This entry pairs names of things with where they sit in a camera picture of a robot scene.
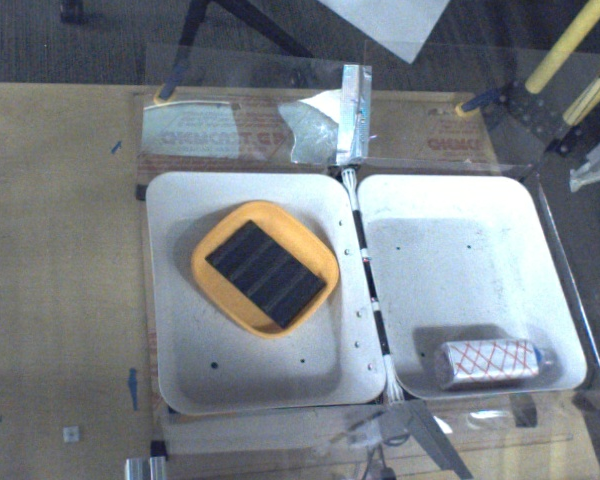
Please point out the thin black and white rod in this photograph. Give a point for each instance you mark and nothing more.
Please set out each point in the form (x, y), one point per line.
(369, 273)

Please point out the orange plate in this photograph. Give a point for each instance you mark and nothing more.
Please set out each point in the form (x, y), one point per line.
(215, 288)

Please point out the brown cardboard board red print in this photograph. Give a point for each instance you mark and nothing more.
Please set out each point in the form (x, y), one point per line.
(410, 133)

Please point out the white plastic tray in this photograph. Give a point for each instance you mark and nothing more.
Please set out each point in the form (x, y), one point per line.
(260, 373)
(445, 278)

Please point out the clear bottle red lattice print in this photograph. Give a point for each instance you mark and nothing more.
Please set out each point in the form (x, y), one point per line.
(485, 364)

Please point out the black office chair base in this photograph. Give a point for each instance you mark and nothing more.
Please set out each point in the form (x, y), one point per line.
(200, 3)

